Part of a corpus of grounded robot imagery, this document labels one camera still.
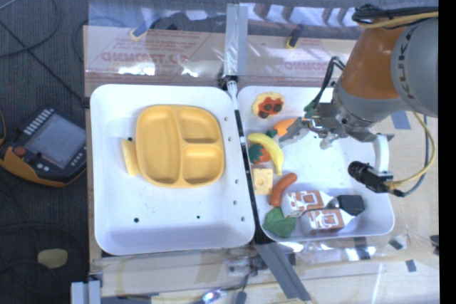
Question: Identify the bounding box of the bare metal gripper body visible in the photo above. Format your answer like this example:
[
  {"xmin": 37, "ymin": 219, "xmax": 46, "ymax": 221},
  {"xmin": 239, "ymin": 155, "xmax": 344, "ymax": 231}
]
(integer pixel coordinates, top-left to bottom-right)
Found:
[{"xmin": 306, "ymin": 101, "xmax": 395, "ymax": 141}]

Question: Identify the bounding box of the orange carrot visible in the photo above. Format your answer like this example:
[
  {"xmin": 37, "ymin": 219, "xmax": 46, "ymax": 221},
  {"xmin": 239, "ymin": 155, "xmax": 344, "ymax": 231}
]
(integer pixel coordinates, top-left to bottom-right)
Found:
[{"xmin": 265, "ymin": 117, "xmax": 301, "ymax": 139}]

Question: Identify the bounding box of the yellow banana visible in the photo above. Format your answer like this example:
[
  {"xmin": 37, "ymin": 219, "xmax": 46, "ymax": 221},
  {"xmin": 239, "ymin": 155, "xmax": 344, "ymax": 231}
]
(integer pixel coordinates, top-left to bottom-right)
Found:
[{"xmin": 247, "ymin": 132, "xmax": 285, "ymax": 177}]

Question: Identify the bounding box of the white plastic tray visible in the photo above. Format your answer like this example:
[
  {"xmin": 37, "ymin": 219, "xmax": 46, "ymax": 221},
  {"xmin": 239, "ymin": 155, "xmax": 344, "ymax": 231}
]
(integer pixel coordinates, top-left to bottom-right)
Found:
[
  {"xmin": 237, "ymin": 85, "xmax": 395, "ymax": 243},
  {"xmin": 89, "ymin": 83, "xmax": 257, "ymax": 256}
]

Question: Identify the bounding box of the round toy pizza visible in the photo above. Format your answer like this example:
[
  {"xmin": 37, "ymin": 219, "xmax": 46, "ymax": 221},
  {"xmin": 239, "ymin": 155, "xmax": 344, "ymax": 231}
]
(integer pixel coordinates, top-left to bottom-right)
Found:
[{"xmin": 252, "ymin": 91, "xmax": 286, "ymax": 120}]

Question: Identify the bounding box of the orange fruit with green leaves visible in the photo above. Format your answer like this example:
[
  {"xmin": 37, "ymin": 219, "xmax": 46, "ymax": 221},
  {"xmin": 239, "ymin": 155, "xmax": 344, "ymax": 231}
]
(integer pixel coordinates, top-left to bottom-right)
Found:
[{"xmin": 248, "ymin": 142, "xmax": 271, "ymax": 165}]

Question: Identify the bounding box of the orange sausage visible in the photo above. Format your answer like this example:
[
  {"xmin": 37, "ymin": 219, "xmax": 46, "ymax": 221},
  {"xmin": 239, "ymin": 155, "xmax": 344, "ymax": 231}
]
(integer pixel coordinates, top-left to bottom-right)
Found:
[{"xmin": 269, "ymin": 172, "xmax": 298, "ymax": 208}]

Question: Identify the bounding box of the yellow cheese block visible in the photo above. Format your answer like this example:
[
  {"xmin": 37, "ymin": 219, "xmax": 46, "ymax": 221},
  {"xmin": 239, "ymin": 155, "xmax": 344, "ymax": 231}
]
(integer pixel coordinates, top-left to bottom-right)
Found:
[{"xmin": 252, "ymin": 167, "xmax": 274, "ymax": 196}]

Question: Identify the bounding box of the brown and white carton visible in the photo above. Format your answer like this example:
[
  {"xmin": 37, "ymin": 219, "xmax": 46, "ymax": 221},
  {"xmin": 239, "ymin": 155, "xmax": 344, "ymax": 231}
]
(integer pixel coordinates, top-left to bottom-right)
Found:
[
  {"xmin": 301, "ymin": 208, "xmax": 354, "ymax": 236},
  {"xmin": 281, "ymin": 189, "xmax": 334, "ymax": 219}
]

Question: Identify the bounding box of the black box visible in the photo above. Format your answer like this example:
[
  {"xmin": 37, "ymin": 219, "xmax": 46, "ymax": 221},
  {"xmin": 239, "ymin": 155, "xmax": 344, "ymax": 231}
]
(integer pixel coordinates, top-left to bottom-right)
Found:
[{"xmin": 327, "ymin": 194, "xmax": 366, "ymax": 217}]

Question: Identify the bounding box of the green leaf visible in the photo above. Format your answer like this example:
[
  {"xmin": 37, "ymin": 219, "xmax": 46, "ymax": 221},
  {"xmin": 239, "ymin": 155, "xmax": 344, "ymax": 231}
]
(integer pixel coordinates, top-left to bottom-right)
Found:
[{"xmin": 263, "ymin": 206, "xmax": 297, "ymax": 239}]

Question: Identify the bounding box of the yellow divided plate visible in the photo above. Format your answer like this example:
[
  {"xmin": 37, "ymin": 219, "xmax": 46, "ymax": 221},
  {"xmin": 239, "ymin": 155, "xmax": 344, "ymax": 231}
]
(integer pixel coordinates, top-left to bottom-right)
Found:
[{"xmin": 135, "ymin": 104, "xmax": 226, "ymax": 189}]

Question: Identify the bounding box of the brown cardboard board red print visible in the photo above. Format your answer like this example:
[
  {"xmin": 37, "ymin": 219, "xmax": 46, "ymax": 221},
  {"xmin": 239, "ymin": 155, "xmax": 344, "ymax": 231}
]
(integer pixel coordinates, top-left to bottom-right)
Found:
[{"xmin": 82, "ymin": 24, "xmax": 396, "ymax": 263}]

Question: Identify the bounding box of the pale yellow wedge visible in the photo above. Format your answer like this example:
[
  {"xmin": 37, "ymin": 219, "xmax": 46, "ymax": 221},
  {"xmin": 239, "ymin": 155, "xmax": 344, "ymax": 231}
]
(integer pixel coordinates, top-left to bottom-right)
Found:
[{"xmin": 120, "ymin": 138, "xmax": 140, "ymax": 177}]

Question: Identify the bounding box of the black cylinder on white bracket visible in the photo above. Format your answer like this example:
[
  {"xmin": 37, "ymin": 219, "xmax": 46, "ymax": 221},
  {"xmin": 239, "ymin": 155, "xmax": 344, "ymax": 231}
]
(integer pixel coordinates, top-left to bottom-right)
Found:
[{"xmin": 347, "ymin": 133, "xmax": 395, "ymax": 194}]

